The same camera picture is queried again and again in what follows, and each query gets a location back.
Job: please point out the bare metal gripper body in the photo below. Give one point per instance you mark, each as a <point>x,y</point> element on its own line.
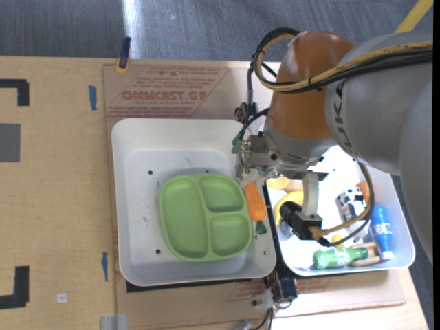
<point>259,150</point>

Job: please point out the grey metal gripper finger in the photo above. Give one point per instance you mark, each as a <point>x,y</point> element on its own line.
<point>254,175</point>
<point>241,174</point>

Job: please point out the orange toy carrot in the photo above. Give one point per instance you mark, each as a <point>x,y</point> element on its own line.
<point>256,203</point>

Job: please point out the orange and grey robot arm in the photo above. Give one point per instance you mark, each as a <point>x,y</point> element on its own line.
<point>371,115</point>

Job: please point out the yellow toy slice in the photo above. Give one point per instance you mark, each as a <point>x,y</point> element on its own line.
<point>277,183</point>

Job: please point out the yellow banana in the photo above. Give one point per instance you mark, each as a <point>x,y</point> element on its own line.
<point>290,198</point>

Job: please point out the tan biscuit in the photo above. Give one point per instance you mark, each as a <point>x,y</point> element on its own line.
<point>295,186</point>

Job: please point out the green divided plate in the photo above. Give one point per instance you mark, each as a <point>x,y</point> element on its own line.
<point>199,218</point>

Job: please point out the thin black and white rod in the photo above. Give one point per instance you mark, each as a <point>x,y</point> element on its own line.
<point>277,263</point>

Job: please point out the black and white cow carton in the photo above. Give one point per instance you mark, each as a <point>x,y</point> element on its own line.
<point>350,201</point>

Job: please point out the small yellow toy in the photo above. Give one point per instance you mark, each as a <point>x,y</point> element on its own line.
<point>337,239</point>

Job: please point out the brown cardboard board, red print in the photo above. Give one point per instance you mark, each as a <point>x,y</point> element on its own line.
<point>172,91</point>

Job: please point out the white plastic tray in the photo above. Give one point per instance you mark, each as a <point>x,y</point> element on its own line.
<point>395,253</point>
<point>137,201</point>

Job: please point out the orange toy piece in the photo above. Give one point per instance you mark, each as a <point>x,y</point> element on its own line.
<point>364,189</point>

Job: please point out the green bottle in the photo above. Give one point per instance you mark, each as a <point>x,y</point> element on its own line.
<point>331,258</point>

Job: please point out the blue bottle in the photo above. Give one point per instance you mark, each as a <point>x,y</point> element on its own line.
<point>381,229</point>

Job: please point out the black cylinder on white bracket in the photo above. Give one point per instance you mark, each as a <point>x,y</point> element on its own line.
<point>302,220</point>

